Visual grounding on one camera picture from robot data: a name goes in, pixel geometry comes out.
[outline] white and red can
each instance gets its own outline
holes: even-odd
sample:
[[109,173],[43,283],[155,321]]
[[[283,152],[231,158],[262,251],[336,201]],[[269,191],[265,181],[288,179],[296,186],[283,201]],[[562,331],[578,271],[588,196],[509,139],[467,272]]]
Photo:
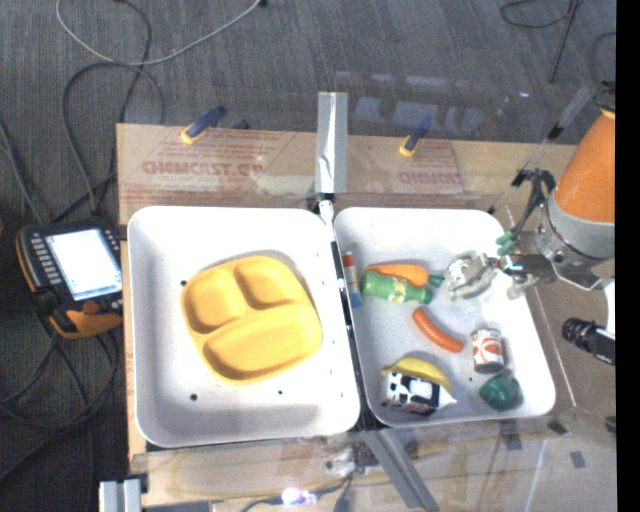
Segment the white and red can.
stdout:
[[504,369],[504,345],[498,329],[476,329],[471,333],[471,344],[478,373],[497,373]]

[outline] orange cylinder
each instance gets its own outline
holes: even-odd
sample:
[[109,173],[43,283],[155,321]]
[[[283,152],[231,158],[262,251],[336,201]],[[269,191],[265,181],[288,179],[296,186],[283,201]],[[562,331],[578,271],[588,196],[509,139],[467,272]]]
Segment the orange cylinder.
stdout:
[[615,113],[602,111],[558,180],[555,200],[564,212],[593,222],[615,221]]

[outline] yellow bowl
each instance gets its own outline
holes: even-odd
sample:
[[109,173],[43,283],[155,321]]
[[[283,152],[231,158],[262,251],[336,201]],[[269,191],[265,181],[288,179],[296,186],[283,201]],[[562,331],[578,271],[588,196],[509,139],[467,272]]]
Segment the yellow bowl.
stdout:
[[182,313],[198,352],[221,379],[248,384],[315,354],[322,327],[291,269],[270,256],[209,268],[182,291]]

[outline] controller screen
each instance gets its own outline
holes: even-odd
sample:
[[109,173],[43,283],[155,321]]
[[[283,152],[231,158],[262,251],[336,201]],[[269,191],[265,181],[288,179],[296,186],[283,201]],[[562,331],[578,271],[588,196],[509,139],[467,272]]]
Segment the controller screen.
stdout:
[[46,237],[74,300],[122,290],[122,273],[99,229]]

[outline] handheld controller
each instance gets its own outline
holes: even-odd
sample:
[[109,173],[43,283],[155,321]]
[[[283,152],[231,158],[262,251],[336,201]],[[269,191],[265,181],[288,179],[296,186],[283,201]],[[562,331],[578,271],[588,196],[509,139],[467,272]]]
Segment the handheld controller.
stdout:
[[88,338],[122,323],[120,244],[109,222],[26,226],[16,246],[35,303],[61,336]]

